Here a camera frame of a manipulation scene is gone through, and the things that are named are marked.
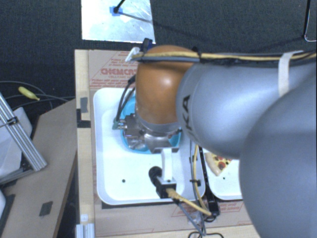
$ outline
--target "dark floor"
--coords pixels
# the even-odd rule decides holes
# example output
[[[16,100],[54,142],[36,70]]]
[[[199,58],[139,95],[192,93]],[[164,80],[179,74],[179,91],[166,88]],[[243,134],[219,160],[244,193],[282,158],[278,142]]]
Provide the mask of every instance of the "dark floor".
[[[202,52],[272,53],[315,50],[301,38],[307,0],[151,0],[157,44],[199,47]],[[316,39],[316,0],[309,36]],[[81,0],[0,0],[0,92],[18,94],[15,80],[46,94],[75,94],[74,50],[130,50],[130,43],[81,39]],[[12,98],[12,107],[29,102]],[[53,101],[53,107],[61,101]],[[31,122],[48,111],[47,102],[25,107]],[[73,237],[75,183],[59,238]]]

